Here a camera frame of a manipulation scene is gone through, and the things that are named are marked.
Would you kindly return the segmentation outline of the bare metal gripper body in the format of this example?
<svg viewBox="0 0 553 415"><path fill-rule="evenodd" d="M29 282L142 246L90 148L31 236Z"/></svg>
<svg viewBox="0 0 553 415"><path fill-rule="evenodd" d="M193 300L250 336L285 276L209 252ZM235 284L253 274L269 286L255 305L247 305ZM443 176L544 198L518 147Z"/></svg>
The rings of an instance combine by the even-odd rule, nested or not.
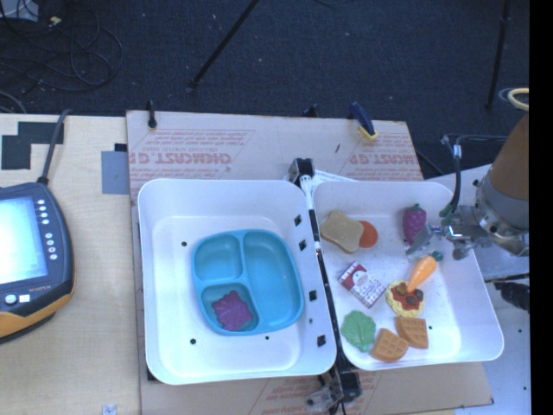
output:
<svg viewBox="0 0 553 415"><path fill-rule="evenodd" d="M526 231L512 227L492 209L477 206L448 204L440 213L442 236L453 246L497 246L512 256L528 257L529 244L525 241Z"/></svg>

